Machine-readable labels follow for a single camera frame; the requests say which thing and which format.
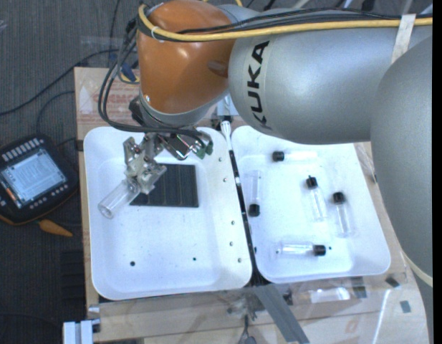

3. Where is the clear plastic bottle without cap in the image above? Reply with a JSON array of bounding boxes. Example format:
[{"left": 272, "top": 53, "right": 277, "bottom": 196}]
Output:
[{"left": 97, "top": 179, "right": 140, "bottom": 219}]

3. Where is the clear bottle with black cap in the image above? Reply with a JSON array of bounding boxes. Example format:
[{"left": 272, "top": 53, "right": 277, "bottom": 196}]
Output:
[
  {"left": 332, "top": 191, "right": 355, "bottom": 239},
  {"left": 305, "top": 175, "right": 330, "bottom": 223},
  {"left": 246, "top": 169, "right": 262, "bottom": 218},
  {"left": 272, "top": 150, "right": 320, "bottom": 163},
  {"left": 275, "top": 241, "right": 327, "bottom": 260}
]

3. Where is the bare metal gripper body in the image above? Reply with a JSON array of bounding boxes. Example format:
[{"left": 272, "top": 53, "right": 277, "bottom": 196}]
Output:
[{"left": 130, "top": 97, "right": 211, "bottom": 161}]

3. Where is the black flat square panel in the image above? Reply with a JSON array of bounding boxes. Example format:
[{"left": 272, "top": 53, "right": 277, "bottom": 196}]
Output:
[{"left": 129, "top": 163, "right": 201, "bottom": 209}]

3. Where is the white plastic tray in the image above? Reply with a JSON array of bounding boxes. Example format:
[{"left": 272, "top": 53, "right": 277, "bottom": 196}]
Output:
[
  {"left": 230, "top": 124, "right": 392, "bottom": 285},
  {"left": 82, "top": 125, "right": 253, "bottom": 302}
]

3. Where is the brown cardboard board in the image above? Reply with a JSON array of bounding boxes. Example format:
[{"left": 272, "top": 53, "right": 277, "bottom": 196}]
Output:
[{"left": 73, "top": 66, "right": 431, "bottom": 344}]

